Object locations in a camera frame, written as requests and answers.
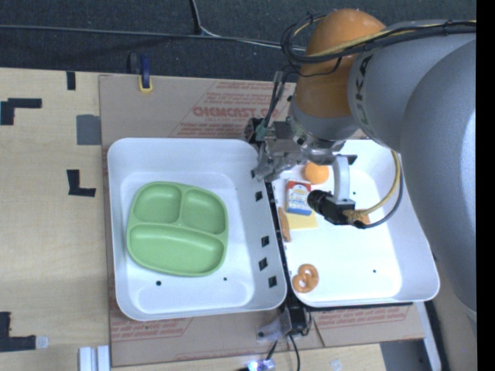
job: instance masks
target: wooden surface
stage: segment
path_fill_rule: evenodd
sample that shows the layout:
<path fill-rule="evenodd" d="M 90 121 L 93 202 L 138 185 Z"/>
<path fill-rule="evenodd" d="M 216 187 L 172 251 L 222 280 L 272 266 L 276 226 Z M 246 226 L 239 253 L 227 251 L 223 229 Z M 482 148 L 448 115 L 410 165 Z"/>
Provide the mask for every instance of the wooden surface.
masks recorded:
<path fill-rule="evenodd" d="M 101 147 L 77 145 L 76 116 L 99 115 L 98 74 L 0 69 L 0 100 L 42 98 L 41 109 L 15 109 L 0 126 L 0 311 L 11 336 L 46 335 L 48 349 L 0 353 L 0 369 L 77 369 L 82 346 L 108 345 Z M 96 196 L 68 196 L 67 169 Z M 125 367 L 143 370 L 230 370 L 250 356 Z M 277 369 L 295 369 L 295 353 L 275 353 Z M 385 370 L 378 344 L 301 351 L 302 369 Z"/>

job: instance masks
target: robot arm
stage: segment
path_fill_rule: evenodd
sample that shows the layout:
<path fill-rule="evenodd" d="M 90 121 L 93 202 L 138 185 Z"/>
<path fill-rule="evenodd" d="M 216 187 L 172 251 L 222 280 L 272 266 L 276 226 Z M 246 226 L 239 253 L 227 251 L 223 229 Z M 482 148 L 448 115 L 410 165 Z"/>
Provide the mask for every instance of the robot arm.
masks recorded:
<path fill-rule="evenodd" d="M 347 9 L 317 19 L 305 56 L 283 44 L 302 65 L 287 120 L 257 131 L 254 174 L 271 181 L 296 164 L 335 163 L 359 129 L 396 151 L 432 252 L 476 321 L 476 22 L 385 27 Z M 335 212 L 335 201 L 309 197 L 324 215 Z"/>

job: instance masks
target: pretzel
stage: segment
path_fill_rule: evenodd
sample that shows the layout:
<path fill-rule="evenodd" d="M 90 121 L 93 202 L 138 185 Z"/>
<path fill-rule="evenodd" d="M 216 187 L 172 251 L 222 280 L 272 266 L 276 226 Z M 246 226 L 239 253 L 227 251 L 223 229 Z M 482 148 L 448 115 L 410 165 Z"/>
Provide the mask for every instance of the pretzel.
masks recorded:
<path fill-rule="evenodd" d="M 298 293 L 309 293 L 318 284 L 318 271 L 311 264 L 303 264 L 292 278 L 292 286 Z"/>

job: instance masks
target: green plate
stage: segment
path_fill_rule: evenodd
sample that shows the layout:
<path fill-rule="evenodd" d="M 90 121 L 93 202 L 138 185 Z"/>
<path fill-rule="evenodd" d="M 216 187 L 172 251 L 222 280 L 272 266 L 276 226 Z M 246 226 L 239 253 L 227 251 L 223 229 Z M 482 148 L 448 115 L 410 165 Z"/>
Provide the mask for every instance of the green plate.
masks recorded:
<path fill-rule="evenodd" d="M 143 267 L 179 276 L 212 274 L 224 262 L 227 239 L 227 208 L 210 191 L 151 182 L 135 195 L 127 248 Z"/>

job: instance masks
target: white tray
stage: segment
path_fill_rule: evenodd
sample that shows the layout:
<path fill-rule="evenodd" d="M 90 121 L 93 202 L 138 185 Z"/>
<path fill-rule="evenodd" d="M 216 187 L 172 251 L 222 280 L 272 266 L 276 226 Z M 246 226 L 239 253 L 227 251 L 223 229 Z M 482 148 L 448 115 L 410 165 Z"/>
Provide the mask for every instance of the white tray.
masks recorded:
<path fill-rule="evenodd" d="M 115 290 L 135 320 L 273 309 L 287 285 L 265 185 L 251 177 L 257 152 L 218 139 L 126 138 L 108 151 Z M 180 182 L 217 194 L 229 218 L 227 254 L 206 277 L 177 277 L 136 264 L 126 247 L 134 194 L 154 181 Z"/>
<path fill-rule="evenodd" d="M 340 152 L 357 155 L 350 166 L 350 198 L 356 208 L 375 205 L 391 187 L 394 161 L 390 151 L 371 140 L 349 140 Z M 283 206 L 287 179 L 301 180 L 302 166 L 284 172 L 274 181 L 275 201 Z M 312 189 L 333 191 L 333 173 Z M 392 207 L 370 214 L 379 220 Z M 291 230 L 285 243 L 291 276 L 301 264 L 313 264 L 319 272 L 315 290 L 295 295 L 315 308 L 427 301 L 439 290 L 439 276 L 428 241 L 413 212 L 407 189 L 397 212 L 380 226 L 359 230 L 334 226 L 317 215 L 318 229 Z"/>

